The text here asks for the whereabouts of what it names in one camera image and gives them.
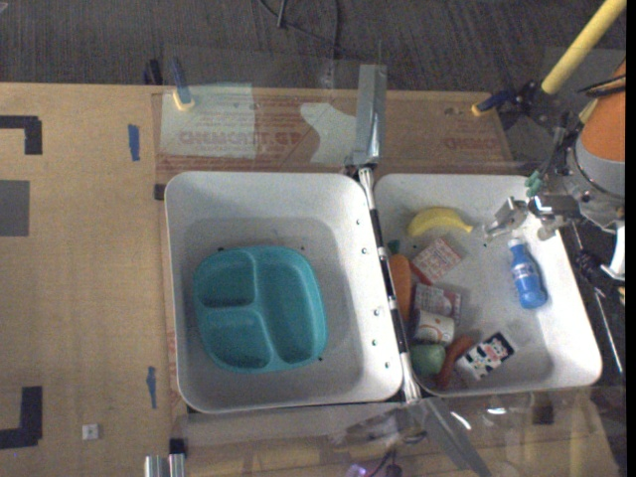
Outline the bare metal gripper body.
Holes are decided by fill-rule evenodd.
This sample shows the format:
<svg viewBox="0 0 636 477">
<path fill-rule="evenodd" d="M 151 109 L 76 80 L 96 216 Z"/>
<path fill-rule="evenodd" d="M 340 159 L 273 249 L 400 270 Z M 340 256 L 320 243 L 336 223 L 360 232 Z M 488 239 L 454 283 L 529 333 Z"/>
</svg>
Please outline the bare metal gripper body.
<svg viewBox="0 0 636 477">
<path fill-rule="evenodd" d="M 566 165 L 527 179 L 529 210 L 547 223 L 588 220 L 606 232 L 624 223 L 624 166 Z"/>
</svg>

